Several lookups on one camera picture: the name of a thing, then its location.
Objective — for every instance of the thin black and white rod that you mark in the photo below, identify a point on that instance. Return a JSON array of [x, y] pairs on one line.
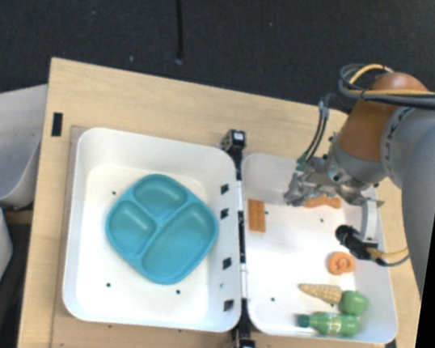
[[241, 234]]

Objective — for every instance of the white plastic tray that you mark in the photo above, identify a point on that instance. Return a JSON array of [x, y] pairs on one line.
[[94, 231], [290, 254]]

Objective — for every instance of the black cylinder on white bracket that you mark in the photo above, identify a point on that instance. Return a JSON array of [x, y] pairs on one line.
[[354, 238]]

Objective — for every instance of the orange biscuit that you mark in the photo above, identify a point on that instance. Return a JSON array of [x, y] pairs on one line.
[[256, 215]]

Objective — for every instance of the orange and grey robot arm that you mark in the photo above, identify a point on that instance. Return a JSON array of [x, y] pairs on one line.
[[373, 120]]

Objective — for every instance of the orange toy sausage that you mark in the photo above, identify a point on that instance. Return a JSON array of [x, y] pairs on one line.
[[324, 203]]

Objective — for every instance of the blue divided plate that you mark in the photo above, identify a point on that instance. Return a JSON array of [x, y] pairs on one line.
[[159, 229]]

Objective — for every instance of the orange toy pretzel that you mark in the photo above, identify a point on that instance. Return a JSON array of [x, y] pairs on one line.
[[341, 264]]

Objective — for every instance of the green bottle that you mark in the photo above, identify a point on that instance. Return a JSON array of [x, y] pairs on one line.
[[335, 323]]

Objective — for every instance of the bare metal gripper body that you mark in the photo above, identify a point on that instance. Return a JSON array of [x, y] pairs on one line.
[[325, 180]]

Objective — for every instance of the green toy ice cream cone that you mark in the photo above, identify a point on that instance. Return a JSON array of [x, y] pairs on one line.
[[352, 303]]

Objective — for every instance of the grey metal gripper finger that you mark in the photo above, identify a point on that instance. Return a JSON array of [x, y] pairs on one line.
[[292, 193], [305, 196]]

